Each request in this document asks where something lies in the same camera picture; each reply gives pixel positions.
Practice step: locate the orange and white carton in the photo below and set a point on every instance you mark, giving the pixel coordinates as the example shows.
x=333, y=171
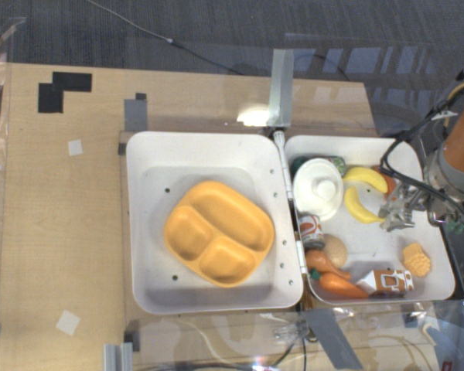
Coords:
x=386, y=282

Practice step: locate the orange round toy food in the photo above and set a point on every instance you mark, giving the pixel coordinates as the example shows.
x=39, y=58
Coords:
x=390, y=184

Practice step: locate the white plastic tray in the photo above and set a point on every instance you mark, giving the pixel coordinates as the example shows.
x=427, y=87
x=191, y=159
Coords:
x=216, y=157
x=375, y=242

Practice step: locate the orange carrot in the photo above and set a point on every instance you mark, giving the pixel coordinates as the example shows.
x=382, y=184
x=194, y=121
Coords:
x=340, y=285

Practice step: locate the yellow biscuit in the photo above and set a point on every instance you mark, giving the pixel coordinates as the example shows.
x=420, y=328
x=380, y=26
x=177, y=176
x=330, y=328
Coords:
x=416, y=260

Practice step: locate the orange and white can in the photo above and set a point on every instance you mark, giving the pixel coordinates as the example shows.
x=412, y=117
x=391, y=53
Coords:
x=310, y=230

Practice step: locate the orange chicken drumstick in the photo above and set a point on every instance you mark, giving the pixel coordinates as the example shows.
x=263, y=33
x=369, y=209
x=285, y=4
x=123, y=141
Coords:
x=320, y=262

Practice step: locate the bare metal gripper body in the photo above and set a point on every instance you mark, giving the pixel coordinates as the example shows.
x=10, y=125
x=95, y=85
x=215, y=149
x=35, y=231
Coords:
x=411, y=201

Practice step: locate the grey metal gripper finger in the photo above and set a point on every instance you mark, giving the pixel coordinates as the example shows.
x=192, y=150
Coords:
x=399, y=224
x=387, y=209

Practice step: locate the brown bread roll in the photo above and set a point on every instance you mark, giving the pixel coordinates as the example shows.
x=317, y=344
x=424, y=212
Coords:
x=337, y=250

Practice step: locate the orange divided plate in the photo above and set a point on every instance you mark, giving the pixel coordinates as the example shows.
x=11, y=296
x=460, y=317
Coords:
x=220, y=230

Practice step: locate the green can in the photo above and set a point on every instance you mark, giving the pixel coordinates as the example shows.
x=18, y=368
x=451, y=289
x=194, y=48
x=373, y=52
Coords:
x=338, y=163

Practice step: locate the white round lidded bowl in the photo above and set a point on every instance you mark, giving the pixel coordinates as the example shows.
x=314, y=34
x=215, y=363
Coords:
x=317, y=191

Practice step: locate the yellow banana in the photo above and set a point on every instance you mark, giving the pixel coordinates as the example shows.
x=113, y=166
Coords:
x=357, y=209
x=365, y=176

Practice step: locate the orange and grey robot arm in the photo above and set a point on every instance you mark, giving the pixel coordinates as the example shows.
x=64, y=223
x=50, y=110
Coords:
x=462, y=145

